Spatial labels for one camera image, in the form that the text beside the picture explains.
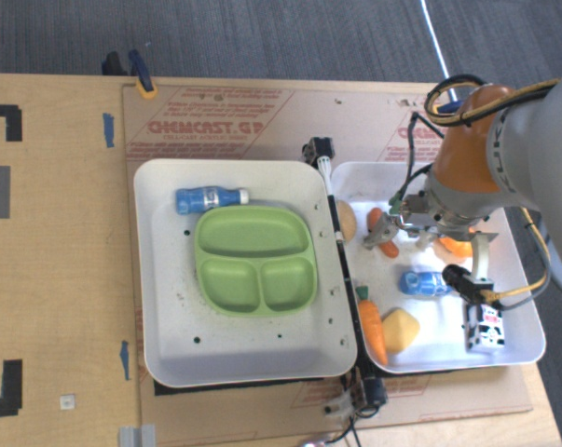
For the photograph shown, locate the black cylinder on white bracket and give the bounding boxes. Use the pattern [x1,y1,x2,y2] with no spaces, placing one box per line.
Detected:
[441,232,500,306]

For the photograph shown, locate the white plastic tray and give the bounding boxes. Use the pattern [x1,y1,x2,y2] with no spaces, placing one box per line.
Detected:
[132,157,359,388]
[330,160,547,374]

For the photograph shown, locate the brown cardboard board, red print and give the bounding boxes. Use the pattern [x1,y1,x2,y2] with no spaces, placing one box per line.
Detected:
[121,79,534,432]

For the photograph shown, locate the orange toy fruit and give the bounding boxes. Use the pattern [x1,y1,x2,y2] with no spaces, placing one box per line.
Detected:
[436,227,476,259]

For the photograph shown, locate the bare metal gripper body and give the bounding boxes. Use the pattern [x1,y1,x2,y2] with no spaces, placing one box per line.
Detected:
[399,193,478,242]

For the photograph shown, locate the yellow toy lemon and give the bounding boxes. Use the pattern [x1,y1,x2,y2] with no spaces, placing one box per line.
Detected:
[381,307,422,355]

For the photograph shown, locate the black block with thin wires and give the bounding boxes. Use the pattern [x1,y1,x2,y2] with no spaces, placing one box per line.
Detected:
[339,372,389,419]
[301,136,335,165]

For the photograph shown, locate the thin black and white rod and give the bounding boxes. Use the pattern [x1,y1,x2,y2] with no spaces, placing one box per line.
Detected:
[316,155,374,379]

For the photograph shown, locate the green divided plate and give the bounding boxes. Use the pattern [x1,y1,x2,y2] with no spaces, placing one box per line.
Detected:
[193,204,320,318]

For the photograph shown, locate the blue bottle with white cap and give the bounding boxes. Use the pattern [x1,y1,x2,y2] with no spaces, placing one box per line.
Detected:
[174,185,251,217]

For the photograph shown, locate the orange sausage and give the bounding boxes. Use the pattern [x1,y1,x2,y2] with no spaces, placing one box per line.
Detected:
[366,207,400,260]

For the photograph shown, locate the white carton, black red print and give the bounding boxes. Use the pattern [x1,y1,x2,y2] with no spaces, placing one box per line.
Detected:
[463,302,507,354]

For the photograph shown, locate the orange carrot with green top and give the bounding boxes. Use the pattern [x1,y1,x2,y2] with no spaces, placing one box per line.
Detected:
[355,285,390,367]

